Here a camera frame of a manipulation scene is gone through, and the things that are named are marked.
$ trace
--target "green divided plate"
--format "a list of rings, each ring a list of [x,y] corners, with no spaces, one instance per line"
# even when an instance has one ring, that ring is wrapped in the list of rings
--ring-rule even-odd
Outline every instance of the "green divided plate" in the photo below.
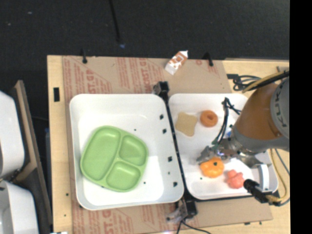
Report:
[[[140,182],[148,158],[146,144],[122,129],[97,128],[82,153],[80,169],[92,182],[128,192]]]

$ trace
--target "pink toy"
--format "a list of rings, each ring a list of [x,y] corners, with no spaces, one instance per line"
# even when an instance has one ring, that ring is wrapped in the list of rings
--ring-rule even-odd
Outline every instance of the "pink toy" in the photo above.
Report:
[[[244,185],[243,173],[237,173],[235,170],[228,171],[227,183],[229,187],[239,189]]]

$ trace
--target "orange donut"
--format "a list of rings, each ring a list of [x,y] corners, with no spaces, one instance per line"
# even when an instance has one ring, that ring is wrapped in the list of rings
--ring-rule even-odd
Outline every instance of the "orange donut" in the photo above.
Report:
[[[205,127],[213,127],[218,123],[218,116],[211,110],[205,110],[200,115],[200,122]]]

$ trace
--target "toy orange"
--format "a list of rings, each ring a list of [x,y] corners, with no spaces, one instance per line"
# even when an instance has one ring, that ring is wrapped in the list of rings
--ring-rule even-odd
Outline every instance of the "toy orange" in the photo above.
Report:
[[[213,127],[218,123],[218,116],[215,114],[214,111],[205,110],[200,115],[200,122],[205,127]]]
[[[213,157],[210,160],[201,163],[200,168],[205,176],[215,178],[223,173],[224,164],[221,158]]]

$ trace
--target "black bracket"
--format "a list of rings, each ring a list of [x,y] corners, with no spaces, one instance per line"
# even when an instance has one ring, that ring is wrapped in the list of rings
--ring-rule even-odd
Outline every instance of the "black bracket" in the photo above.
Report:
[[[206,52],[206,53],[204,54],[204,56],[202,57],[202,59],[203,59],[203,60],[208,60],[209,66],[211,66],[211,67],[214,66],[213,59],[212,59],[212,57],[211,57],[211,55],[210,55],[209,52]]]
[[[81,49],[80,55],[82,56],[82,63],[86,64],[88,60],[87,60],[86,52],[84,51],[84,49]]]
[[[256,200],[258,200],[260,203],[269,203],[270,205],[278,206],[280,205],[280,202],[270,202],[267,198],[267,195],[272,195],[272,192],[262,192],[259,189],[259,184],[251,179],[246,179],[244,181],[244,188],[251,193]]]
[[[184,189],[185,189],[184,190],[184,195],[183,195],[183,198],[184,198],[184,201],[185,201],[186,210],[187,210],[187,214],[186,214],[185,218],[192,218],[195,215],[197,215],[197,213],[198,213],[197,207],[196,207],[196,204],[195,204],[196,199],[190,194],[190,192],[187,190],[187,187],[186,187],[183,167],[182,167],[180,154],[179,154],[179,149],[178,149],[177,140],[176,140],[175,126],[174,126],[174,123],[173,123],[173,120],[172,120],[170,107],[169,107],[169,96],[168,96],[169,90],[170,90],[169,89],[169,84],[168,84],[167,81],[160,81],[153,87],[153,93],[158,95],[159,97],[161,97],[164,100],[165,105],[166,105],[168,119],[169,119],[171,132],[172,132],[172,136],[173,136],[173,140],[174,140],[174,144],[175,144],[175,152],[176,152],[176,156],[177,156],[177,159],[178,159],[178,162],[179,162],[180,171],[181,171],[182,180],[183,180]]]

